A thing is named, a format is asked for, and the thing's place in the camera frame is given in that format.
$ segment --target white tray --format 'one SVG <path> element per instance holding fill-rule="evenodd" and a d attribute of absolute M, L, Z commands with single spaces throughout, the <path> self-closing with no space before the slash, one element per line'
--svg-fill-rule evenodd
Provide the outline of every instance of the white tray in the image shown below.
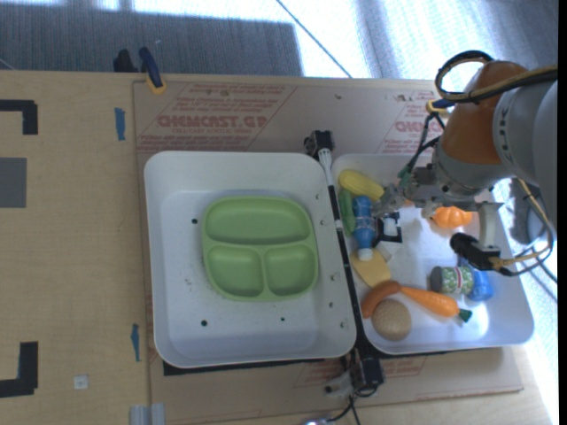
<path fill-rule="evenodd" d="M 356 330 L 327 184 L 307 155 L 164 151 L 144 169 L 154 338 L 181 368 L 346 354 Z M 319 276 L 307 294 L 276 302 L 218 293 L 203 263 L 200 218 L 218 197 L 256 193 L 296 200 L 311 216 Z"/>
<path fill-rule="evenodd" d="M 349 154 L 337 158 L 332 172 L 339 192 L 338 175 L 342 170 L 357 170 L 380 184 L 386 185 L 396 179 L 401 168 L 409 161 L 404 156 L 377 156 Z M 492 200 L 486 195 L 482 200 Z M 502 256 L 511 256 L 500 221 L 498 222 L 497 241 L 502 249 Z M 450 236 L 462 231 L 478 237 L 478 220 L 475 215 L 466 228 L 447 230 L 433 227 L 421 215 L 421 210 L 413 205 L 400 210 L 400 226 L 403 244 L 388 263 L 393 280 L 407 286 L 428 289 L 428 276 L 435 266 L 454 267 L 457 256 L 449 245 Z M 349 253 L 356 243 L 348 238 Z M 457 319 L 444 319 L 428 313 L 411 299 L 401 293 L 392 296 L 403 302 L 412 318 L 409 335 L 392 342 L 382 338 L 372 327 L 370 320 L 364 320 L 364 330 L 368 340 L 382 352 L 389 354 L 413 354 L 426 352 L 447 352 L 522 344 L 533 333 L 533 317 L 519 277 L 505 277 L 494 271 L 489 272 L 489 281 L 494 295 L 484 302 L 474 302 L 463 295 L 454 295 L 461 308 L 473 312 L 467 323 Z M 357 294 L 362 300 L 369 287 L 353 274 Z"/>

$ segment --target orange pumpkin toy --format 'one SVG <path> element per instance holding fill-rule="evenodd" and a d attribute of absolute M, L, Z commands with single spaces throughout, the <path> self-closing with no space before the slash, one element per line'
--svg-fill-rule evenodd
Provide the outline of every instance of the orange pumpkin toy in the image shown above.
<path fill-rule="evenodd" d="M 472 212 L 463 211 L 456 206 L 441 206 L 431 216 L 441 228 L 457 228 L 468 225 L 472 220 Z"/>

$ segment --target black corner marker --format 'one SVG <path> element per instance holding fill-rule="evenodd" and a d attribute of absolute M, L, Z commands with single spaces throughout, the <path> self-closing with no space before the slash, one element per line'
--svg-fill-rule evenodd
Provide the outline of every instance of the black corner marker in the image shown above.
<path fill-rule="evenodd" d="M 25 99 L 0 99 L 0 112 L 21 112 L 21 133 L 37 135 L 37 104 Z"/>
<path fill-rule="evenodd" d="M 18 377 L 0 380 L 0 398 L 34 395 L 38 378 L 38 344 L 19 344 Z"/>

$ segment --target gray square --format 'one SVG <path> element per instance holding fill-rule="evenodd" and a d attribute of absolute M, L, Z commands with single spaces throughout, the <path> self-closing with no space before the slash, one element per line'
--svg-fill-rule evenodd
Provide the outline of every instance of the gray square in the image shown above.
<path fill-rule="evenodd" d="M 0 208 L 25 208 L 27 159 L 0 158 Z"/>

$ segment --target tin can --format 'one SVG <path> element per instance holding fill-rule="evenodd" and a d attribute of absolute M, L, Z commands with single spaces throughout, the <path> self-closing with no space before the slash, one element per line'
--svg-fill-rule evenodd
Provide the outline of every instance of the tin can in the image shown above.
<path fill-rule="evenodd" d="M 469 294 L 474 277 L 469 267 L 434 267 L 430 277 L 431 289 L 438 293 Z"/>

